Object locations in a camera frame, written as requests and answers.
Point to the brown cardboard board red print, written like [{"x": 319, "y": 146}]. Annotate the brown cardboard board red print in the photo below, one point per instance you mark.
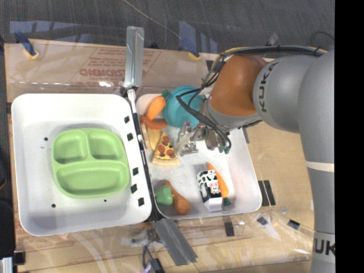
[{"x": 71, "y": 64}]

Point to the pizza slice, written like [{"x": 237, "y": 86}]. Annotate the pizza slice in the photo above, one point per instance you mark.
[{"x": 165, "y": 153}]

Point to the green divided plate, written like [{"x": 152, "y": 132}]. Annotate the green divided plate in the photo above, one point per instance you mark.
[{"x": 91, "y": 163}]

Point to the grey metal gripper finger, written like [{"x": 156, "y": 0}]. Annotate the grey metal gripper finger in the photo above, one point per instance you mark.
[
  {"x": 185, "y": 149},
  {"x": 185, "y": 131}
]

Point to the teal bowl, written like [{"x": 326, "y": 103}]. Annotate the teal bowl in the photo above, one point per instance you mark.
[{"x": 177, "y": 109}]

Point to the white plastic tray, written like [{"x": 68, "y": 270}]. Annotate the white plastic tray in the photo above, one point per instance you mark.
[
  {"x": 37, "y": 163},
  {"x": 187, "y": 175}
]

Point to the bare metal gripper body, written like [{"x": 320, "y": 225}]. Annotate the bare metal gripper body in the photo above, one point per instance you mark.
[{"x": 210, "y": 138}]

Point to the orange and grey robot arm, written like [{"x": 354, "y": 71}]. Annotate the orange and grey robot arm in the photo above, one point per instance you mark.
[{"x": 287, "y": 92}]

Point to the pale bread slice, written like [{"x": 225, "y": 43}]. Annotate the pale bread slice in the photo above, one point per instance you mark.
[{"x": 152, "y": 139}]

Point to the brown chicken drumstick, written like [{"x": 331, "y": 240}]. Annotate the brown chicken drumstick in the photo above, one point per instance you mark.
[{"x": 180, "y": 202}]

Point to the orange sausage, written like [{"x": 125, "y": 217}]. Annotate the orange sausage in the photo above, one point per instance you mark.
[{"x": 155, "y": 124}]

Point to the orange carrot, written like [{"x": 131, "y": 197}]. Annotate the orange carrot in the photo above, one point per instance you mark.
[
  {"x": 221, "y": 185},
  {"x": 156, "y": 107}
]

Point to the green pepper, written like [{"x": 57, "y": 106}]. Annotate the green pepper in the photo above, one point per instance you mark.
[{"x": 164, "y": 195}]

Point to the cow print milk carton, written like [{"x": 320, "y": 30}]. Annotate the cow print milk carton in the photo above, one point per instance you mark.
[{"x": 210, "y": 190}]

